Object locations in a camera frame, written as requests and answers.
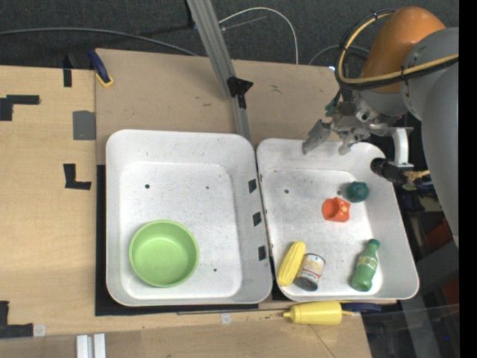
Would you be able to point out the orange cup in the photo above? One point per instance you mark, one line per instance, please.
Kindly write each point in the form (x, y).
(335, 209)

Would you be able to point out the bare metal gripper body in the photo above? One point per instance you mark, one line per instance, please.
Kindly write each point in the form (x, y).
(359, 119)

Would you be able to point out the black cylinder on white bracket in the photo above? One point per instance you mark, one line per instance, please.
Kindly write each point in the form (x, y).
(395, 162)

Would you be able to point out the green bottle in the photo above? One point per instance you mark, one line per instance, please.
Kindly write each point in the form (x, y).
(365, 267)

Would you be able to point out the yellow squeeze bottle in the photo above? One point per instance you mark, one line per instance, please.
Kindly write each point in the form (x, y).
(316, 312)

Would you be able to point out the small white can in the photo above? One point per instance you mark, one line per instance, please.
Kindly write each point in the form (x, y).
(310, 272)

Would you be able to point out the green bowl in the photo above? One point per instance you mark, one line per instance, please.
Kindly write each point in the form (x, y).
(163, 253)

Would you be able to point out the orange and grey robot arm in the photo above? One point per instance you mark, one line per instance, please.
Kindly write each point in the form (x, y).
(436, 88)

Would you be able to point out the dark green round toy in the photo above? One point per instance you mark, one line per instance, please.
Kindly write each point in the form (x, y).
(357, 191)

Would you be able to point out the yellow corn cob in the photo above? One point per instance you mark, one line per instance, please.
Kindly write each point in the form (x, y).
(291, 263)

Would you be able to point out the white plastic tray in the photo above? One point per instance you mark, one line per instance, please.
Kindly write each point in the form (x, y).
(335, 218)
(179, 218)

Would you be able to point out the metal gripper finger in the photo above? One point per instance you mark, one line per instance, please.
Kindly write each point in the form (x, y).
(349, 141)
(316, 136)

